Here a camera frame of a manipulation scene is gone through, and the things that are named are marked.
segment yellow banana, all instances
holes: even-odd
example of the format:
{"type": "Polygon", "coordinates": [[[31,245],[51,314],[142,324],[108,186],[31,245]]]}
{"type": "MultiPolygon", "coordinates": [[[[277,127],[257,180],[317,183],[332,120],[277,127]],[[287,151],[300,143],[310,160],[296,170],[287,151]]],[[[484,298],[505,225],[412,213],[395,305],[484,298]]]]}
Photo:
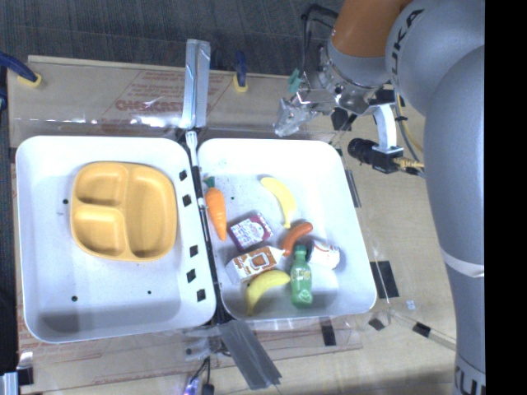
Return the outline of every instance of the yellow banana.
{"type": "Polygon", "coordinates": [[[291,228],[291,219],[293,215],[295,215],[296,212],[296,200],[293,197],[291,191],[287,186],[282,183],[280,180],[275,179],[273,177],[263,177],[260,180],[260,183],[269,191],[271,192],[278,201],[280,202],[280,206],[282,207],[282,212],[284,216],[284,224],[283,226],[285,228],[291,228]]]}
{"type": "Polygon", "coordinates": [[[245,292],[247,301],[247,315],[252,316],[256,303],[262,298],[262,295],[275,286],[285,286],[291,281],[291,277],[284,271],[273,269],[263,272],[253,278],[245,292]]]}

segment white tray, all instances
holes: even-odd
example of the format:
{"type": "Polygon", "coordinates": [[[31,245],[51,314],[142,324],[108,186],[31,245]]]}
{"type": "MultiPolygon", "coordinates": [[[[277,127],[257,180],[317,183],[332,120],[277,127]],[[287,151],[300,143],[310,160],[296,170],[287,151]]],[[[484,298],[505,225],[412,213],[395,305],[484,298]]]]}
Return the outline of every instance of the white tray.
{"type": "Polygon", "coordinates": [[[32,137],[16,152],[16,182],[24,315],[35,337],[74,342],[191,328],[212,317],[216,297],[189,158],[180,145],[145,137],[32,137]],[[147,164],[173,182],[178,229],[165,257],[115,261],[76,245],[64,202],[79,169],[100,160],[147,164]]]}
{"type": "MultiPolygon", "coordinates": [[[[254,316],[248,317],[246,286],[233,285],[225,270],[227,262],[240,252],[230,237],[220,241],[209,225],[222,301],[232,316],[246,320],[338,316],[364,313],[373,306],[375,282],[343,163],[334,148],[318,141],[211,139],[199,147],[198,158],[202,177],[213,175],[225,195],[229,224],[259,211],[274,233],[265,244],[279,247],[287,233],[282,211],[277,199],[259,182],[260,177],[271,175],[295,196],[298,212],[293,225],[311,222],[314,229],[310,236],[341,250],[335,270],[311,267],[312,307],[294,307],[290,286],[283,286],[269,291],[257,304],[254,316]]],[[[282,265],[285,271],[292,258],[282,265]]]]}

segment yellow clamp pad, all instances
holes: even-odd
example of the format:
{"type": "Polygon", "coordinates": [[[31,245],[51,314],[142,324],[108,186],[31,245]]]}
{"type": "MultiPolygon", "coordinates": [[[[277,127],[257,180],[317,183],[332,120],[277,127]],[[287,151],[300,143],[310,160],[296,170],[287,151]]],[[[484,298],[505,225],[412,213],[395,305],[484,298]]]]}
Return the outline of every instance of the yellow clamp pad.
{"type": "Polygon", "coordinates": [[[40,85],[40,83],[42,82],[42,76],[39,75],[38,73],[35,73],[36,75],[36,81],[32,82],[32,81],[29,81],[28,79],[25,79],[24,77],[22,76],[19,76],[17,79],[20,83],[23,83],[24,85],[27,85],[27,86],[30,86],[31,88],[36,88],[40,85]]]}
{"type": "Polygon", "coordinates": [[[238,83],[238,76],[234,75],[232,78],[232,83],[234,83],[234,89],[236,89],[238,92],[246,92],[247,91],[247,81],[245,81],[245,86],[240,86],[238,83]]]}

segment white can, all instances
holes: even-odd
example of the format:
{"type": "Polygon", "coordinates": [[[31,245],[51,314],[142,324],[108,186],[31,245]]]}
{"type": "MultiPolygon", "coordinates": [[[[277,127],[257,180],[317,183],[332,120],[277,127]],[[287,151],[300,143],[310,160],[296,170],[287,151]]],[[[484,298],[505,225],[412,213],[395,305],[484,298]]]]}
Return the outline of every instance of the white can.
{"type": "Polygon", "coordinates": [[[317,239],[311,239],[306,245],[305,260],[309,264],[322,265],[335,269],[340,262],[340,249],[317,239]]]}

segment brown sausage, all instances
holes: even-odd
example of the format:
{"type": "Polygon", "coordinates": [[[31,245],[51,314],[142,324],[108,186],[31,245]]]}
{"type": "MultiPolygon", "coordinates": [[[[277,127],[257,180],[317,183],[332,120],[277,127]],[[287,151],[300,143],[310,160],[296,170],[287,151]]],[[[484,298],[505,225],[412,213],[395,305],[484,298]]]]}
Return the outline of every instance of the brown sausage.
{"type": "Polygon", "coordinates": [[[295,242],[302,236],[309,234],[313,231],[313,224],[310,222],[302,222],[299,225],[295,225],[289,230],[286,235],[286,238],[282,241],[282,250],[285,250],[284,256],[289,256],[293,251],[293,246],[295,242]]]}

